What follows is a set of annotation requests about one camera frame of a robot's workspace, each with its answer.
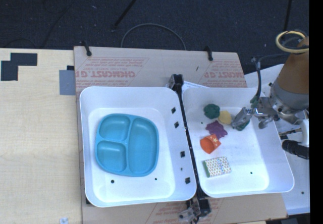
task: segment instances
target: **white tray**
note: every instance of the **white tray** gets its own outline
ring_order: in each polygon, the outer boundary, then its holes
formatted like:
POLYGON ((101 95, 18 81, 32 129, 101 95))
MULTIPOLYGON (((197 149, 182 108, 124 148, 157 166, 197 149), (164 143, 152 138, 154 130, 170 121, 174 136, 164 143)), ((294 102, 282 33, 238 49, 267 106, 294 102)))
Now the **white tray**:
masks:
POLYGON ((228 134, 220 138, 222 143, 211 154, 200 147, 200 139, 210 135, 205 129, 209 119, 204 107, 216 104, 235 116, 242 107, 250 108, 250 100, 256 94, 253 88, 189 88, 183 92, 183 104, 188 130, 197 165, 202 190, 214 198, 282 193, 294 186, 294 178, 287 161, 274 122, 259 129, 258 119, 252 117, 244 130, 238 131, 230 125, 224 129, 228 134), (232 172, 208 178, 202 162, 206 159, 226 156, 232 172))
POLYGON ((80 95, 80 109, 85 193, 93 205, 185 201, 194 196, 195 174, 176 92, 165 87, 88 87, 80 95), (159 155, 152 173, 144 177, 121 176, 98 165, 96 130, 100 120, 109 114, 136 115, 156 125, 159 155))

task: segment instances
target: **orange cup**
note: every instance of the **orange cup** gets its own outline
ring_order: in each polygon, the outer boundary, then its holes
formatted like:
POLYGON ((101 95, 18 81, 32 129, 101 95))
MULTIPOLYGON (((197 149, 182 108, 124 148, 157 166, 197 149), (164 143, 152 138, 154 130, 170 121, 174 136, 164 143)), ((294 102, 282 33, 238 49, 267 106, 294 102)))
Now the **orange cup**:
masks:
POLYGON ((200 145, 206 153, 210 154, 221 145, 221 142, 215 134, 212 134, 201 139, 200 145))

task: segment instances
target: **dark background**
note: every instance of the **dark background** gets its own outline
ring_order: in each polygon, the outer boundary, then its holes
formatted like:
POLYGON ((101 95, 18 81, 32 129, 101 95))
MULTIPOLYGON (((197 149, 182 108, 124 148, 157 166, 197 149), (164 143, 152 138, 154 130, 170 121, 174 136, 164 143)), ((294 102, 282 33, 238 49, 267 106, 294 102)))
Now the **dark background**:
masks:
MULTIPOLYGON (((248 74, 255 71, 252 57, 285 54, 275 45, 281 32, 309 35, 309 0, 137 0, 120 18, 131 1, 0 0, 0 47, 72 50, 86 41, 89 46, 203 52, 208 46, 236 52, 248 74)), ((286 58, 267 58, 261 68, 286 58)), ((289 223, 310 223, 309 218, 296 216, 289 223)))

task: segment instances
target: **yellow ring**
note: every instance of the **yellow ring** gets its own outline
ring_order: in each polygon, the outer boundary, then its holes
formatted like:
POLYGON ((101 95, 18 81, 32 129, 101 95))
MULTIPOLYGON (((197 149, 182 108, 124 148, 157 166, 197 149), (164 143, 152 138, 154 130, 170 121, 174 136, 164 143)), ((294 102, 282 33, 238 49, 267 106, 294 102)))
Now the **yellow ring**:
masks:
POLYGON ((309 51, 309 48, 304 48, 304 49, 290 49, 290 48, 286 48, 284 46, 282 46, 280 43, 279 43, 279 39, 285 35, 285 34, 296 34, 296 35, 299 35, 301 36, 302 38, 305 38, 305 35, 301 32, 298 32, 298 31, 285 31, 285 32, 282 32, 280 33, 277 37, 276 37, 276 46, 282 50, 282 51, 285 51, 285 52, 291 52, 291 53, 303 53, 303 52, 308 52, 309 51))

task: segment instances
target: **small blue object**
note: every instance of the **small blue object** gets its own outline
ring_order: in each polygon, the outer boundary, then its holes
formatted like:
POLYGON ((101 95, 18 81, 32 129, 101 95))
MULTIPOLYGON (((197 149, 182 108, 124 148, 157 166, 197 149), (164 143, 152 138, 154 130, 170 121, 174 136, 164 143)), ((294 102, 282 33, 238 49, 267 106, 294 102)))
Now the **small blue object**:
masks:
POLYGON ((105 171, 122 176, 146 176, 156 168, 158 153, 158 129, 149 119, 111 114, 100 121, 95 158, 105 171))

